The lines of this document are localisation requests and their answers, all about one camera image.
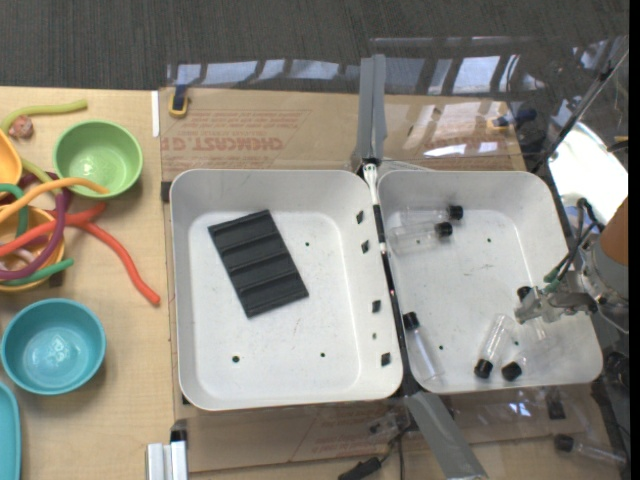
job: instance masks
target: teal bowl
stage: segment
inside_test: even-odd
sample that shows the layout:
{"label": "teal bowl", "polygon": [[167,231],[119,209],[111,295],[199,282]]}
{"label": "teal bowl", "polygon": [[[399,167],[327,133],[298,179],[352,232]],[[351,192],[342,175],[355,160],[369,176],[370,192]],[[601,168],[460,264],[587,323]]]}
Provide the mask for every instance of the teal bowl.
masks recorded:
{"label": "teal bowl", "polygon": [[94,119],[67,128],[53,148],[53,168],[61,178],[85,178],[109,189],[108,194],[73,186],[90,199],[110,199],[129,190],[142,173],[138,140],[119,124]]}
{"label": "teal bowl", "polygon": [[90,309],[69,299],[45,299],[11,320],[0,354],[16,385],[38,395],[61,395],[95,375],[106,348],[102,324]]}

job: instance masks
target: orange bowl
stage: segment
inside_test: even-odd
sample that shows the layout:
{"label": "orange bowl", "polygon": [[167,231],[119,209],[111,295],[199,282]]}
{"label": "orange bowl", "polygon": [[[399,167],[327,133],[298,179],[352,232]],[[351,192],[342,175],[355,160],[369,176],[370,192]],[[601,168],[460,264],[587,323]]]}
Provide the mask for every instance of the orange bowl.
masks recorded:
{"label": "orange bowl", "polygon": [[[17,185],[20,176],[22,176],[22,162],[18,152],[11,144],[9,137],[0,130],[0,183]],[[6,192],[0,192],[0,200],[6,195]]]}
{"label": "orange bowl", "polygon": [[[53,217],[51,215],[49,215],[44,210],[41,210],[40,208],[35,208],[33,206],[29,206],[28,208],[29,208],[28,229],[35,228],[40,224],[45,224],[53,220]],[[0,207],[0,215],[2,215],[3,211],[4,211],[4,208]],[[12,241],[15,237],[17,228],[18,228],[18,213],[16,212],[13,215],[11,215],[7,220],[0,223],[0,242],[7,243]],[[43,244],[29,246],[27,247],[27,250],[30,251],[34,256],[38,256],[45,247],[46,247],[46,243],[43,243]],[[42,267],[40,268],[53,265],[54,263],[58,263],[62,259],[63,255],[64,255],[64,238],[60,240],[60,243],[58,244],[56,249],[53,251],[53,254],[49,256],[47,261],[45,261]],[[11,270],[17,270],[24,267],[23,265],[24,262],[13,255],[3,256],[1,259],[5,263],[7,268]],[[26,292],[28,290],[35,288],[36,286],[41,285],[42,283],[47,281],[47,279],[48,278],[45,277],[44,279],[40,279],[38,281],[34,281],[33,283],[25,284],[22,286],[3,286],[2,284],[0,284],[0,292],[1,293]]]}

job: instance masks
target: bowl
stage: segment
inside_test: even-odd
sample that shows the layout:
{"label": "bowl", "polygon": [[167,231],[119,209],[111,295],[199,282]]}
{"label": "bowl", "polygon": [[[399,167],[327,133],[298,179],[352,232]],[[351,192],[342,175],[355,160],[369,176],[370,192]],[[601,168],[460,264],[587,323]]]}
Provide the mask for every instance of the bowl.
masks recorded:
{"label": "bowl", "polygon": [[[2,214],[3,211],[4,211],[4,208],[0,206],[0,215]],[[51,215],[41,210],[40,208],[29,206],[28,211],[29,211],[29,226],[27,227],[27,229],[35,228],[40,224],[45,224],[53,220],[53,217]],[[17,228],[18,228],[18,213],[14,213],[9,218],[7,218],[7,220],[0,223],[0,242],[7,243],[13,240],[15,237]],[[27,250],[37,256],[42,252],[42,250],[45,247],[46,247],[46,244],[37,244],[37,245],[28,246]],[[48,267],[49,265],[58,263],[63,256],[64,256],[64,237],[62,238],[62,240],[60,240],[60,243],[58,243],[58,246],[53,251],[51,256],[47,258],[47,261],[45,261],[42,267],[40,268]],[[12,264],[13,261],[16,261],[16,262],[19,261],[17,258],[13,256],[4,257],[2,259],[7,264],[7,267],[12,270],[15,268],[19,268],[20,266],[24,266],[24,265],[13,265]],[[39,279],[38,281],[34,281],[33,283],[24,284],[22,286],[5,286],[0,284],[0,293],[26,292],[28,290],[35,288],[36,286],[40,286],[41,284],[45,283],[47,279],[48,278],[45,277],[43,279]]]}
{"label": "bowl", "polygon": [[109,199],[129,190],[142,173],[138,140],[119,124],[90,120],[67,128],[53,149],[53,167],[61,178],[78,177],[109,189],[108,194],[70,187],[90,199]]}
{"label": "bowl", "polygon": [[[0,183],[17,185],[22,176],[22,162],[9,137],[0,130]],[[7,195],[0,192],[0,200]]]}
{"label": "bowl", "polygon": [[20,311],[4,331],[0,355],[11,380],[38,395],[60,395],[91,379],[107,340],[98,317],[70,299],[44,299]]}

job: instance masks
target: black connector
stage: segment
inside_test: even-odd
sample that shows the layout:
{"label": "black connector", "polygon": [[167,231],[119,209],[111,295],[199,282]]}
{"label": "black connector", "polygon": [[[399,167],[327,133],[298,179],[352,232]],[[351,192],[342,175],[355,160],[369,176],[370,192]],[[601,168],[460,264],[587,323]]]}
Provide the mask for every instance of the black connector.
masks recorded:
{"label": "black connector", "polygon": [[361,478],[365,478],[376,471],[378,471],[382,467],[382,463],[378,457],[372,457],[371,459],[366,460],[365,462],[358,462],[356,466],[346,473],[342,473],[338,480],[360,480]]}

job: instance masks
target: clear vial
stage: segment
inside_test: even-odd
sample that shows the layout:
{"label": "clear vial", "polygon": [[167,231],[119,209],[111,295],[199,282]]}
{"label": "clear vial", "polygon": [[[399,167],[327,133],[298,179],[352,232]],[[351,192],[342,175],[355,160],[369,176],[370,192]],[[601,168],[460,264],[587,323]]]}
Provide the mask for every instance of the clear vial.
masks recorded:
{"label": "clear vial", "polygon": [[478,357],[478,362],[473,372],[481,379],[488,379],[491,370],[496,364],[500,364],[505,348],[511,341],[516,322],[504,314],[498,314],[493,319],[491,328],[487,333]]}
{"label": "clear vial", "polygon": [[432,379],[442,377],[444,370],[438,356],[422,335],[420,321],[414,312],[403,315],[407,351],[411,363],[411,373],[424,386]]}
{"label": "clear vial", "polygon": [[627,466],[627,454],[622,450],[616,450],[602,443],[588,441],[581,436],[557,434],[553,438],[553,444],[559,452],[582,455],[614,466],[620,471]]}
{"label": "clear vial", "polygon": [[392,228],[387,240],[396,251],[407,251],[437,244],[452,234],[453,227],[449,222],[427,222]]}
{"label": "clear vial", "polygon": [[450,222],[461,220],[464,209],[459,205],[449,205],[446,208],[428,206],[407,206],[401,213],[402,224],[420,224],[426,222]]}
{"label": "clear vial", "polygon": [[509,364],[502,367],[502,376],[508,381],[514,381],[521,375],[544,372],[561,354],[560,340],[548,335],[518,352]]}

